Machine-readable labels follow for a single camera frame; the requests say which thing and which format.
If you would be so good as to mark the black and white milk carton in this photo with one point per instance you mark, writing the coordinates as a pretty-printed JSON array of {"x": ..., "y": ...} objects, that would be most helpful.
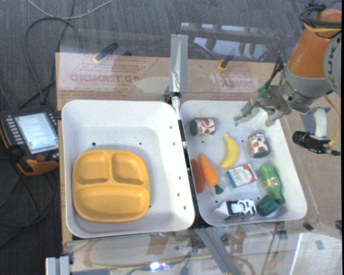
[{"x": 238, "y": 209}]

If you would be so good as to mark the white plastic tray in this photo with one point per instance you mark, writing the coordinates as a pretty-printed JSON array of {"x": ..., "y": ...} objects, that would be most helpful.
[
  {"x": 286, "y": 182},
  {"x": 123, "y": 125}
]

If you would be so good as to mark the green bottle yellow label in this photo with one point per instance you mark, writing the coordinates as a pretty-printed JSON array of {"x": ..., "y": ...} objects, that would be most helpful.
[{"x": 271, "y": 182}]

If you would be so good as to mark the yellow banana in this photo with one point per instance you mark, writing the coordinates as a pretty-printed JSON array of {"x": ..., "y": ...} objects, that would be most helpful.
[{"x": 231, "y": 153}]

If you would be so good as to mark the blue and red carton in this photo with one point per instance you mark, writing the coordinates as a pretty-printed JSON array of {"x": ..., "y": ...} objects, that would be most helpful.
[{"x": 241, "y": 176}]

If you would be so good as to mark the orange carrot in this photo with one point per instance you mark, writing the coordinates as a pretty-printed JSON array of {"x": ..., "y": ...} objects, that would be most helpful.
[{"x": 209, "y": 172}]

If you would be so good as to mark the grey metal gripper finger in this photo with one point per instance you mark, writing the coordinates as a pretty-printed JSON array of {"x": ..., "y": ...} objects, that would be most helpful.
[
  {"x": 246, "y": 114},
  {"x": 273, "y": 117}
]

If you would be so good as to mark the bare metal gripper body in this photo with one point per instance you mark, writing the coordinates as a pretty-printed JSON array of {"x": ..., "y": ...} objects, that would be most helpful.
[{"x": 283, "y": 99}]

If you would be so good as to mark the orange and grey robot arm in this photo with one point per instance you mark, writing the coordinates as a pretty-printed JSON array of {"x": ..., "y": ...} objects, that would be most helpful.
[{"x": 309, "y": 56}]

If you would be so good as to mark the white strawberry can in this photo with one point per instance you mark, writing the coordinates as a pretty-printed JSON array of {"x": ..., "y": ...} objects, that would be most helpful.
[{"x": 258, "y": 145}]

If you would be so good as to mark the black cylinder on white bracket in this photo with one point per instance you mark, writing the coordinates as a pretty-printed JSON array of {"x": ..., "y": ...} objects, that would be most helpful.
[{"x": 315, "y": 135}]

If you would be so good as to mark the red and white tomato can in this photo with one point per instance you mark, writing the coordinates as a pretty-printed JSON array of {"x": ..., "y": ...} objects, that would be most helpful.
[{"x": 203, "y": 126}]

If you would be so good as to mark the brown cardboard board red print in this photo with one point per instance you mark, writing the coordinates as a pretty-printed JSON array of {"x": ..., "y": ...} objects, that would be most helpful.
[{"x": 109, "y": 76}]

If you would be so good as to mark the orange sausage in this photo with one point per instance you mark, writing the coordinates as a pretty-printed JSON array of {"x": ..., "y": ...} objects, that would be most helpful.
[{"x": 198, "y": 176}]

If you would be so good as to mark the yellow divided plate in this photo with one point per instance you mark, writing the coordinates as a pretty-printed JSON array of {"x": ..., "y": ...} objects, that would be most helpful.
[{"x": 110, "y": 185}]

